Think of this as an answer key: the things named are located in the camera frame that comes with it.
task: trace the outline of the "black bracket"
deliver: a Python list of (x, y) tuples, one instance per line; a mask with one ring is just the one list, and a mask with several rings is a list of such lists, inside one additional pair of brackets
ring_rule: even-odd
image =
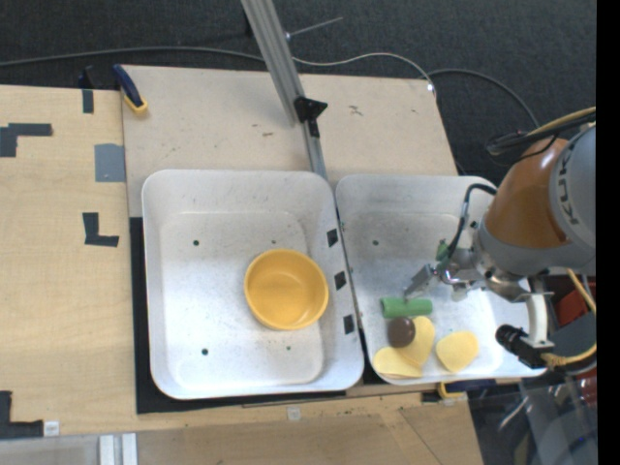
[(327, 104), (324, 102), (318, 102), (317, 100), (310, 100), (305, 97), (297, 97), (293, 102), (294, 110), (297, 112), (297, 118), (299, 122), (308, 122), (310, 128), (310, 136), (313, 138), (319, 138), (319, 124), (317, 124), (317, 117), (323, 113), (327, 108)]
[(42, 437), (44, 435), (42, 420), (11, 422), (11, 394), (10, 391), (0, 391), (0, 440)]

